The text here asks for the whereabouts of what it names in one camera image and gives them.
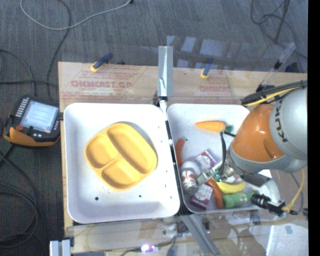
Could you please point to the green bottle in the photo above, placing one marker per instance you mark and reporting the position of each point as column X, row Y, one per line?
column 235, row 200

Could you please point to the orange carrot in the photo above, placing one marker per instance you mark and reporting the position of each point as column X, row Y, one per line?
column 210, row 126

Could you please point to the orange sausage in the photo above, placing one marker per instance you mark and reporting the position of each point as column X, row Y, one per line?
column 218, row 194
column 179, row 151

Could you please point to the white and purple carton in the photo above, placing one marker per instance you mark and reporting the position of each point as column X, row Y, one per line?
column 205, row 161
column 202, row 197

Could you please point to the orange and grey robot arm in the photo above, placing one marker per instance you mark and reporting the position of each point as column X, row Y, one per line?
column 270, row 140

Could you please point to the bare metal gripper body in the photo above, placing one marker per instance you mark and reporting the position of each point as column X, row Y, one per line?
column 212, row 174

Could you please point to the brown cardboard board red print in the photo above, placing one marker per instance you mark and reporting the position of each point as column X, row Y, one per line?
column 105, row 82

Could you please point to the yellow divided plate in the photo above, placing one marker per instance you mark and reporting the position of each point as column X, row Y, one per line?
column 121, row 156

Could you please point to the red and white can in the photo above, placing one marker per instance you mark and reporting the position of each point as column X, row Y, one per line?
column 189, row 181

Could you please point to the yellow banana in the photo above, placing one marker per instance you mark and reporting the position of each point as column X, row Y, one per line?
column 231, row 187

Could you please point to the black cylinder on white bracket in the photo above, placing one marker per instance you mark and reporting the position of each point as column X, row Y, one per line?
column 268, row 197

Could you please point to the white plastic tray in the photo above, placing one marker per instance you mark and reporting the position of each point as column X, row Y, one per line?
column 200, row 112
column 120, row 207

